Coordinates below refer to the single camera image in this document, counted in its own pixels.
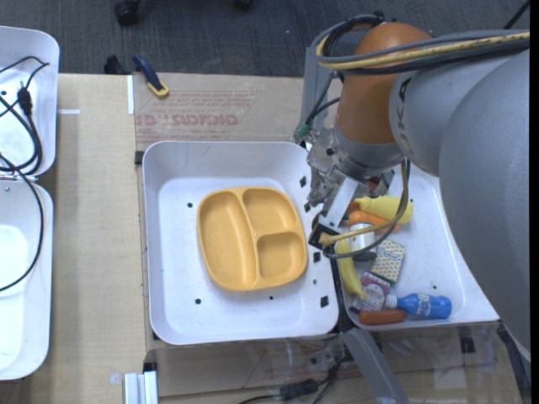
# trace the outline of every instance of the plastic water bottle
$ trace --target plastic water bottle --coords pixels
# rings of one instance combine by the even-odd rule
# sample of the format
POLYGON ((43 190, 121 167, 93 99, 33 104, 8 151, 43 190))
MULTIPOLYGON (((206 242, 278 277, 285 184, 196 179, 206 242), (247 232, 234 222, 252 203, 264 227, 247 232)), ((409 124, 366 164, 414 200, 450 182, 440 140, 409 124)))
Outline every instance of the plastic water bottle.
POLYGON ((451 300, 447 296, 431 296, 425 293, 412 293, 398 298, 386 296, 387 308, 402 308, 410 316, 446 319, 451 314, 451 300))

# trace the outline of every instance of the yellow divided plate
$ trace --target yellow divided plate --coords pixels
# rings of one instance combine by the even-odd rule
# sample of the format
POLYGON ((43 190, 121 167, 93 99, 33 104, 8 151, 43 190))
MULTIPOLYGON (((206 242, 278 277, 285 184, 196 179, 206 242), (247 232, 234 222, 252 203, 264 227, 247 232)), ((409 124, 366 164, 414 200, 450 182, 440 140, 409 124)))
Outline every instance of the yellow divided plate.
POLYGON ((286 194, 238 187, 208 194, 197 213, 200 250, 213 281, 228 290, 290 283, 307 266, 302 221, 286 194))

